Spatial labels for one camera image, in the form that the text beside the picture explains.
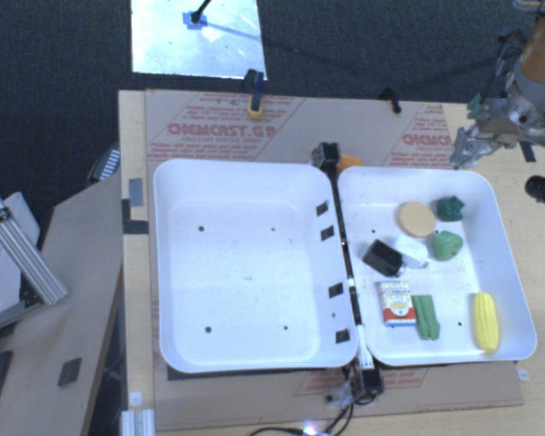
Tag thin black and white rod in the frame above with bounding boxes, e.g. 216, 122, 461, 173
325, 163, 376, 368

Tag white carton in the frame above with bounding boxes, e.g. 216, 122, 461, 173
393, 234, 431, 270

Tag dark green broccoli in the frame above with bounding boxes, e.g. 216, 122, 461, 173
436, 195, 466, 223

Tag black block with thin wires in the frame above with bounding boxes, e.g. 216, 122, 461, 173
344, 366, 386, 403
311, 142, 340, 170

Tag red and white packet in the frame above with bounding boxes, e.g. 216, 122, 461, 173
375, 280, 418, 329

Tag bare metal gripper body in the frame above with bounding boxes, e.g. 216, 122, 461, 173
475, 95, 545, 150

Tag black box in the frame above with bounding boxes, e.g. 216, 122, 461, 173
362, 239, 404, 277

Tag green asparagus bundle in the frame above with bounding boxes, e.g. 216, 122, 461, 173
411, 294, 441, 341

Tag orange carrot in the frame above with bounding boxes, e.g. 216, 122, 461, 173
335, 153, 365, 173

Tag light green pepper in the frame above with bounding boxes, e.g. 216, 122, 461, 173
431, 230, 464, 263

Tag yellow corn cob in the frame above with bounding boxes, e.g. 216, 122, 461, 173
471, 292, 500, 353

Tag brown cardboard board red print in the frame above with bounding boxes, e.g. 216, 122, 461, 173
144, 89, 526, 431

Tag tan round biscuit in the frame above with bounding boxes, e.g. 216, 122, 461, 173
398, 201, 437, 239

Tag white plastic tray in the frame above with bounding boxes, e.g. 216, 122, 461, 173
336, 165, 539, 368
153, 157, 361, 375

